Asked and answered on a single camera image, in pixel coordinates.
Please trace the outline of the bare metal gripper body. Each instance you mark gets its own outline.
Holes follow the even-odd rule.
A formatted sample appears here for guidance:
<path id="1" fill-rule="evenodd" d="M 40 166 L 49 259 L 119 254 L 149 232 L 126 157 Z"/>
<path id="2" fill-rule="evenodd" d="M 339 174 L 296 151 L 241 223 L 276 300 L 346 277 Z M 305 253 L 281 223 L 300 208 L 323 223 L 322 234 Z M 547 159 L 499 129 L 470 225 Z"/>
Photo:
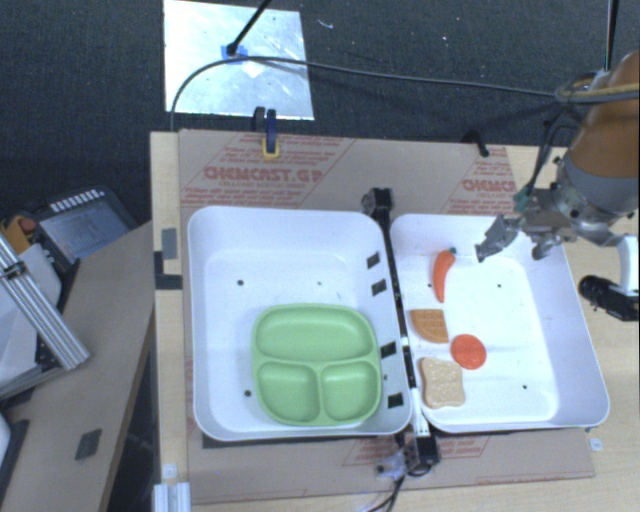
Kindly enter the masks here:
<path id="1" fill-rule="evenodd" d="M 584 239 L 596 246 L 615 246 L 620 235 L 611 226 L 619 218 L 573 193 L 533 192 L 523 206 L 518 227 L 539 245 Z"/>

